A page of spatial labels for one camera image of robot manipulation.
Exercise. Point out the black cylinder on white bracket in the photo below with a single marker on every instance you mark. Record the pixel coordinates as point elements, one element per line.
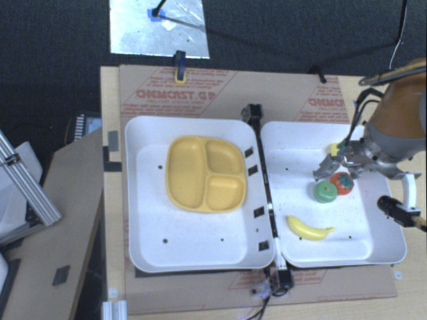
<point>397,208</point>

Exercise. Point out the white plastic tray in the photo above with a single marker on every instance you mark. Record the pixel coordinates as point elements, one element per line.
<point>200,232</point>
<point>333,252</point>

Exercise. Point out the green toy apple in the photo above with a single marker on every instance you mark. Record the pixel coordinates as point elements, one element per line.
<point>324,192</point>

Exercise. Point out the red toy tomato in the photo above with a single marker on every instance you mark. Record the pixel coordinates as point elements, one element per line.
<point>343,185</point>

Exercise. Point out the thin black and white rod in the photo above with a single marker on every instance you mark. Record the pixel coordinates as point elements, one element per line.
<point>267,185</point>

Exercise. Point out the yellow banana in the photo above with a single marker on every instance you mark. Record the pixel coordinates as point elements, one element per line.
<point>307,231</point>

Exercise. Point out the yellow cube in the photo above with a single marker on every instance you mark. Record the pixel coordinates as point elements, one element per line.
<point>334,148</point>

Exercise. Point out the brown cardboard board red print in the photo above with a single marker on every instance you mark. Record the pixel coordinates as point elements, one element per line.
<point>207,288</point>

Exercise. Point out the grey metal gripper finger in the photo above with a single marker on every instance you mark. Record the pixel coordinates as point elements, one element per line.
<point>356,171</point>
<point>325,168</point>

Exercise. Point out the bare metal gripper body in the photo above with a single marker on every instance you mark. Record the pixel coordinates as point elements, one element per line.
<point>373,160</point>

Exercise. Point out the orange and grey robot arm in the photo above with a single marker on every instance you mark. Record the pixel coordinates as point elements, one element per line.
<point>400,112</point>

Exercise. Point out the yellow divided plate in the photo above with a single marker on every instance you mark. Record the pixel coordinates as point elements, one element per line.
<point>193,175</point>

